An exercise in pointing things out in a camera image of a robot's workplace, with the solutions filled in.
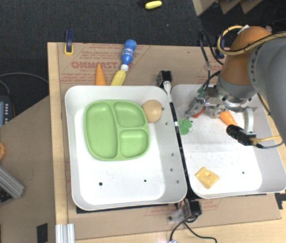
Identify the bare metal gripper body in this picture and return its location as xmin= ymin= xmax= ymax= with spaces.
xmin=195 ymin=87 xmax=248 ymax=112

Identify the orange carrot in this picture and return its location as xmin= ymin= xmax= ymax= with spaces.
xmin=220 ymin=110 xmax=238 ymax=127
xmin=192 ymin=107 xmax=206 ymax=119
xmin=94 ymin=63 xmax=108 ymax=87

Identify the green leafy toy piece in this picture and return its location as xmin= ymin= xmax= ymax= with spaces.
xmin=177 ymin=117 xmax=193 ymax=136

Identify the thin black and white rod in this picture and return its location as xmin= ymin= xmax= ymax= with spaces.
xmin=163 ymin=80 xmax=191 ymax=200

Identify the beige round bread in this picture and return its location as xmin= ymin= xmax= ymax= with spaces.
xmin=141 ymin=99 xmax=164 ymax=124

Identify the white plastic tray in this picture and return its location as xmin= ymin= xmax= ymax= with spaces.
xmin=64 ymin=85 xmax=188 ymax=212
xmin=170 ymin=84 xmax=286 ymax=199

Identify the yellow cheese wedge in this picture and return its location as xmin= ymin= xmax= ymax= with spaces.
xmin=194 ymin=166 xmax=221 ymax=190

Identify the yellow corn cob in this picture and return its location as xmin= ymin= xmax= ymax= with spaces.
xmin=110 ymin=69 xmax=128 ymax=87

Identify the blue plastic bottle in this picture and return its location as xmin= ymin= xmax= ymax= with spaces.
xmin=120 ymin=39 xmax=137 ymax=72

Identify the green divided plate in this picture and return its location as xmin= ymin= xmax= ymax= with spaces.
xmin=83 ymin=99 xmax=151 ymax=162

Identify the yellow oblong toy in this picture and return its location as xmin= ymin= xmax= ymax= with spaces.
xmin=145 ymin=0 xmax=163 ymax=10

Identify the brown cardboard board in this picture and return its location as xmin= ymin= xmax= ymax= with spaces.
xmin=56 ymin=42 xmax=282 ymax=240

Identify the black cylinder on white bracket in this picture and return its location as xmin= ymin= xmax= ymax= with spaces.
xmin=226 ymin=106 xmax=258 ymax=146

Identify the black block with wires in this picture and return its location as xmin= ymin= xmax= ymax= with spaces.
xmin=155 ymin=70 xmax=173 ymax=87
xmin=183 ymin=200 xmax=203 ymax=218

